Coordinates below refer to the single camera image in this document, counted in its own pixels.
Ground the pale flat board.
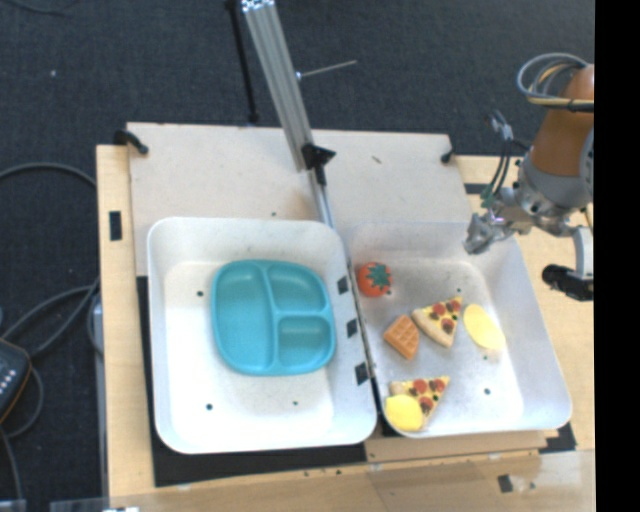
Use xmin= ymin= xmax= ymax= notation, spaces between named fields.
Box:
xmin=124 ymin=121 xmax=562 ymax=464

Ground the yellow oval chip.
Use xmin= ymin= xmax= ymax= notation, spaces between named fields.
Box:
xmin=462 ymin=302 xmax=508 ymax=353

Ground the black cylinder on white bracket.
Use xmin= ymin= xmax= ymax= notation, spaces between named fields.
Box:
xmin=541 ymin=224 xmax=596 ymax=302

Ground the yellow lemon slice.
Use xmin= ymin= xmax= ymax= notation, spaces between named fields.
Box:
xmin=384 ymin=393 xmax=426 ymax=433

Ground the red tomato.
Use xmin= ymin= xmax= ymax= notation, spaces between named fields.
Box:
xmin=355 ymin=261 xmax=395 ymax=299

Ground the white plastic tray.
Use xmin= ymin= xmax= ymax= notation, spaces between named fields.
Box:
xmin=145 ymin=215 xmax=379 ymax=456
xmin=344 ymin=220 xmax=574 ymax=440

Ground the orange waffle piece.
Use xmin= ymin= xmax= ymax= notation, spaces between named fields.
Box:
xmin=382 ymin=313 xmax=421 ymax=362

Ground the thin black and white rod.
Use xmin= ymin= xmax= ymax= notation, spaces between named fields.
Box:
xmin=310 ymin=167 xmax=379 ymax=397

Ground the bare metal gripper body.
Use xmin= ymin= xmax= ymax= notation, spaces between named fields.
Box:
xmin=488 ymin=186 xmax=568 ymax=236

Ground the pizza slice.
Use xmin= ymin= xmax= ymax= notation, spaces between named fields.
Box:
xmin=410 ymin=295 xmax=465 ymax=350
xmin=388 ymin=375 xmax=452 ymax=433

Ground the blue divided plate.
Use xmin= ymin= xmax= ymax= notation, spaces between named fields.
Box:
xmin=209 ymin=258 xmax=338 ymax=378

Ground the black block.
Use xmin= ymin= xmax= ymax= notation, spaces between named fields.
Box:
xmin=300 ymin=142 xmax=338 ymax=174

